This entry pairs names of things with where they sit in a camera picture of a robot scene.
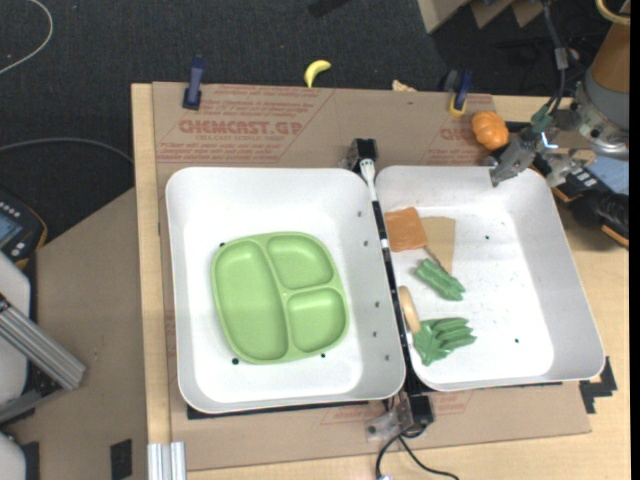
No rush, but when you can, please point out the beige round biscuit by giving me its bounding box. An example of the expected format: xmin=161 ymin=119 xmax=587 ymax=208
xmin=397 ymin=285 xmax=423 ymax=335

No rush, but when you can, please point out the yellow banana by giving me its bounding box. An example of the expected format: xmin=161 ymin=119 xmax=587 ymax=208
xmin=304 ymin=59 xmax=333 ymax=89

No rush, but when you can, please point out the orange pumpkin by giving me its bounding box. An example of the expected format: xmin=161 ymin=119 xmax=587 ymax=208
xmin=471 ymin=111 xmax=511 ymax=151

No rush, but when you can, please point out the green divided plate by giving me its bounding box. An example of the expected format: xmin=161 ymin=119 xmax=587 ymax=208
xmin=210 ymin=231 xmax=350 ymax=366

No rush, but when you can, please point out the brown cardboard board red print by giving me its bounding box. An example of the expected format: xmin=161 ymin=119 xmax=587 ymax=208
xmin=152 ymin=81 xmax=593 ymax=472

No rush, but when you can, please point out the black block with thin wires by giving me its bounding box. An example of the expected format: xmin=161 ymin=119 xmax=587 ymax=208
xmin=365 ymin=392 xmax=435 ymax=442
xmin=339 ymin=137 xmax=379 ymax=171

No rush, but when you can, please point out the green bean bundle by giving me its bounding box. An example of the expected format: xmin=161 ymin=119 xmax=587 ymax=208
xmin=414 ymin=257 xmax=467 ymax=302
xmin=411 ymin=317 xmax=478 ymax=368

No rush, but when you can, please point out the tan flat slice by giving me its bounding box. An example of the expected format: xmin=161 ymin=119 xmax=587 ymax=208
xmin=419 ymin=216 xmax=457 ymax=276

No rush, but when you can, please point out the white plastic tray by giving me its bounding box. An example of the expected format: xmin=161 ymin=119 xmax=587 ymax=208
xmin=164 ymin=166 xmax=407 ymax=414
xmin=373 ymin=164 xmax=606 ymax=393

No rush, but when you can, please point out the orange square slice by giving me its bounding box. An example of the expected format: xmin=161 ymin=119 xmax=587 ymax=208
xmin=383 ymin=206 xmax=430 ymax=254

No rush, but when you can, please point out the thin black and white rod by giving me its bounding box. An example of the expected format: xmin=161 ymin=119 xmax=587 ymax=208
xmin=359 ymin=159 xmax=417 ymax=400

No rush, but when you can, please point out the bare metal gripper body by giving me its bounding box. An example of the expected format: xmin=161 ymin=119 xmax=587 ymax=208
xmin=519 ymin=115 xmax=630 ymax=162

